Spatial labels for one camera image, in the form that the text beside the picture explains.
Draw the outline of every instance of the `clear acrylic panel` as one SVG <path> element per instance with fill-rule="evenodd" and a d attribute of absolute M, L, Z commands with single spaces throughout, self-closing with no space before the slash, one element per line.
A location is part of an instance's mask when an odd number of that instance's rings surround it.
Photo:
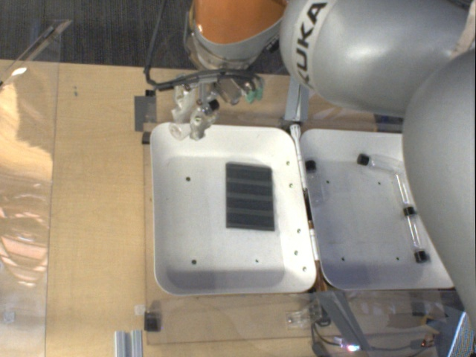
<path fill-rule="evenodd" d="M 1 355 L 45 354 L 46 282 L 61 33 L 52 22 L 0 69 Z"/>

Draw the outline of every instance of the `wooden surface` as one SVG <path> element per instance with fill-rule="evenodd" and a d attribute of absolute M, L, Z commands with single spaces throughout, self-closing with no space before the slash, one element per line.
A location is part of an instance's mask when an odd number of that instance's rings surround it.
<path fill-rule="evenodd" d="M 143 327 L 135 306 L 146 303 L 144 158 L 133 102 L 147 85 L 140 68 L 62 64 L 59 69 L 46 356 L 113 356 L 116 330 Z M 165 80 L 178 72 L 153 76 Z M 287 80 L 268 78 L 259 103 L 276 120 L 283 113 Z M 170 92 L 159 95 L 161 119 L 171 102 Z M 252 118 L 245 103 L 233 109 L 239 120 Z M 325 115 L 336 114 L 331 106 L 325 109 L 331 110 Z M 353 113 L 345 115 L 351 120 L 342 123 L 354 122 Z M 357 117 L 373 128 L 371 117 Z M 310 341 L 299 339 L 157 346 L 144 337 L 145 356 L 311 354 Z"/>

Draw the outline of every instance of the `led light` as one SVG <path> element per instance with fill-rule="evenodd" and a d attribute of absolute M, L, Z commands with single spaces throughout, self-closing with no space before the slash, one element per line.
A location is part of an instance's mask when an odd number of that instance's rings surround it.
<path fill-rule="evenodd" d="M 21 75 L 27 71 L 27 68 L 17 68 L 13 71 L 12 77 L 15 77 L 16 75 Z"/>
<path fill-rule="evenodd" d="M 360 350 L 359 345 L 347 345 L 348 352 L 357 352 L 357 350 Z"/>

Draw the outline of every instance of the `wooden table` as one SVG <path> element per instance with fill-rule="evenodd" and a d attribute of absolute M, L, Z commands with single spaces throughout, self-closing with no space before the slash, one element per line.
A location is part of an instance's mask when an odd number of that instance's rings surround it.
<path fill-rule="evenodd" d="M 167 80 L 177 70 L 154 70 Z M 266 78 L 265 98 L 252 106 L 277 124 L 284 113 L 288 77 Z M 134 96 L 147 85 L 140 68 L 59 66 L 54 189 L 48 267 L 46 356 L 114 355 L 117 330 L 142 329 L 135 306 L 146 303 L 144 156 L 134 131 Z M 158 96 L 159 120 L 172 93 Z M 232 108 L 248 120 L 246 103 Z M 374 128 L 371 115 L 315 104 L 322 126 Z M 223 112 L 224 118 L 229 115 Z M 293 340 L 147 345 L 145 356 L 310 356 L 310 343 Z"/>

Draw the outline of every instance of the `gray floor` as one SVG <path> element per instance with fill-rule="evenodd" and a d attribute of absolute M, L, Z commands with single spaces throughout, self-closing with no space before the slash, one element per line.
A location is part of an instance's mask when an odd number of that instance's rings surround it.
<path fill-rule="evenodd" d="M 161 0 L 0 0 L 0 58 L 16 58 L 52 19 L 73 19 L 63 62 L 143 65 Z M 193 68 L 182 47 L 192 0 L 168 0 L 155 66 Z M 285 72 L 279 52 L 264 52 L 256 71 Z"/>

